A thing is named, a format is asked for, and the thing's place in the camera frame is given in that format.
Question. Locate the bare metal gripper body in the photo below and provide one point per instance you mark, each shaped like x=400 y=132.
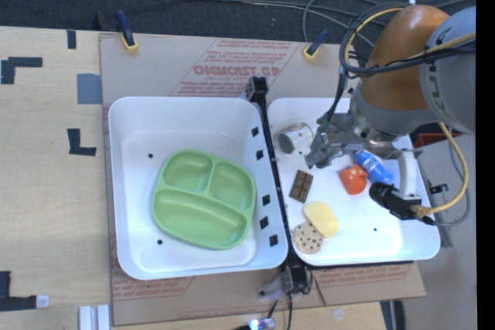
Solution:
x=344 y=131

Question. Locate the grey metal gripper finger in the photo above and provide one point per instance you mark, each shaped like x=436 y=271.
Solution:
x=316 y=154
x=331 y=157

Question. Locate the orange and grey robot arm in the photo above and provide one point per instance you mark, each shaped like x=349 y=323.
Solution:
x=398 y=62

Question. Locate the white small can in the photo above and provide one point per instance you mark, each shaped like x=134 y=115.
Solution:
x=298 y=138

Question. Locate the brown chocolate bar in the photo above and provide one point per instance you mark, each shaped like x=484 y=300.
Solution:
x=301 y=186

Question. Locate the blue bottle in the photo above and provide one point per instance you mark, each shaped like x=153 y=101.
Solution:
x=376 y=168

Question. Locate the thin black rod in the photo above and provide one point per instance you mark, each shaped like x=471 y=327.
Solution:
x=276 y=181

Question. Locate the white plastic tray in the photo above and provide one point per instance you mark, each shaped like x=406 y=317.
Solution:
x=135 y=181
x=359 y=232

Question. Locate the tan chocolate chip biscuit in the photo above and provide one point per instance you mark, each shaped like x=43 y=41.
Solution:
x=306 y=242

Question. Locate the green divided plate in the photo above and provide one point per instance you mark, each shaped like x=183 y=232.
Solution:
x=201 y=205

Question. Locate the brown cardboard board red print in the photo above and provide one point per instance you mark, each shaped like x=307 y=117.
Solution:
x=216 y=65

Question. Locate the black cylinder on white bracket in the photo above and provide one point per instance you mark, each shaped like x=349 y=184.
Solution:
x=391 y=198

